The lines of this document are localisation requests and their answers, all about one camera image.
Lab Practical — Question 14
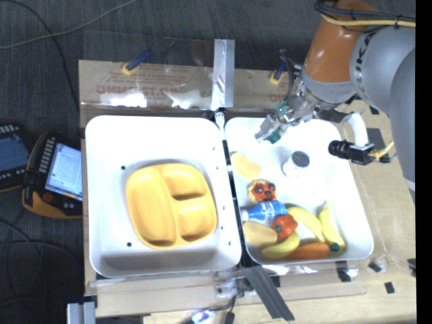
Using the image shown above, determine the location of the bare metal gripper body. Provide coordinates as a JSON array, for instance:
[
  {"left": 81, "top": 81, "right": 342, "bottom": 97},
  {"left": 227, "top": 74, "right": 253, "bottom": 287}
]
[{"left": 277, "top": 83, "right": 338, "bottom": 125}]

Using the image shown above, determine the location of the white can grey lid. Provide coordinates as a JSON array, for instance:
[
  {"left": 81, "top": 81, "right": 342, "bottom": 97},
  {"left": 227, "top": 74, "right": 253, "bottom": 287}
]
[{"left": 281, "top": 150, "right": 311, "bottom": 179}]

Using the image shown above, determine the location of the thin black and white rod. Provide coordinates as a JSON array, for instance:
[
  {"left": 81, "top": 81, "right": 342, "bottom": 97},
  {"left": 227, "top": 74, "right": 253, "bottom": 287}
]
[{"left": 214, "top": 111, "right": 252, "bottom": 269}]

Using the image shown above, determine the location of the blue plastic bottle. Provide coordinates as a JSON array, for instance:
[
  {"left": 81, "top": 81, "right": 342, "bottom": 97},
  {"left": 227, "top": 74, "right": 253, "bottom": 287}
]
[{"left": 240, "top": 200, "right": 289, "bottom": 223}]

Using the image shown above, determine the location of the white plastic tray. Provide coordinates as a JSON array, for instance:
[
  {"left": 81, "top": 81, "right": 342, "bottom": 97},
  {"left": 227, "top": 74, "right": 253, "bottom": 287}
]
[
  {"left": 84, "top": 114, "right": 243, "bottom": 279},
  {"left": 223, "top": 116, "right": 375, "bottom": 267}
]

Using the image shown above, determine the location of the yellow banana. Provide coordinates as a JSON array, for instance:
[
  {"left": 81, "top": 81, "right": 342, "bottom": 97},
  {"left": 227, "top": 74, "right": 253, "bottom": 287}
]
[
  {"left": 286, "top": 206, "right": 326, "bottom": 244},
  {"left": 318, "top": 201, "right": 346, "bottom": 251},
  {"left": 260, "top": 230, "right": 301, "bottom": 261}
]

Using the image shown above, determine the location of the red toy pepper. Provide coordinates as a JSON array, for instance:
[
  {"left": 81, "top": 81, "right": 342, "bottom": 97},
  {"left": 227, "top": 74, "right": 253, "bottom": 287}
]
[{"left": 271, "top": 214, "right": 299, "bottom": 240}]

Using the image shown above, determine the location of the pale yellow bread roll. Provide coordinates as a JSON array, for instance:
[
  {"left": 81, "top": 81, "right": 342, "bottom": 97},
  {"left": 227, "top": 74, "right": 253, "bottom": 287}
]
[{"left": 242, "top": 220, "right": 279, "bottom": 248}]

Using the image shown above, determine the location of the brown cardboard board red print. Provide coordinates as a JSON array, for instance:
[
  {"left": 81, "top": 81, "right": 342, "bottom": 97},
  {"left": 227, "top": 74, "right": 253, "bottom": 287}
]
[{"left": 78, "top": 59, "right": 416, "bottom": 319}]

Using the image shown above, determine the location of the orange carrot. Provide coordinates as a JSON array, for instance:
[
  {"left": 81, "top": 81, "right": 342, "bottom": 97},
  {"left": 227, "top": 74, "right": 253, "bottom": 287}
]
[{"left": 286, "top": 242, "right": 340, "bottom": 261}]

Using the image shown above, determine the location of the yellow divided plate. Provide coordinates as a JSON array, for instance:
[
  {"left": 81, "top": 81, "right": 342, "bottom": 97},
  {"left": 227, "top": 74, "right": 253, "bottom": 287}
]
[{"left": 125, "top": 162, "right": 218, "bottom": 250}]

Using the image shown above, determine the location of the black cylinder on white bracket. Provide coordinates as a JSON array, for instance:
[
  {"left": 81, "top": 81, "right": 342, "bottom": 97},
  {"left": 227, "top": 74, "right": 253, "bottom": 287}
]
[{"left": 328, "top": 110, "right": 376, "bottom": 166}]

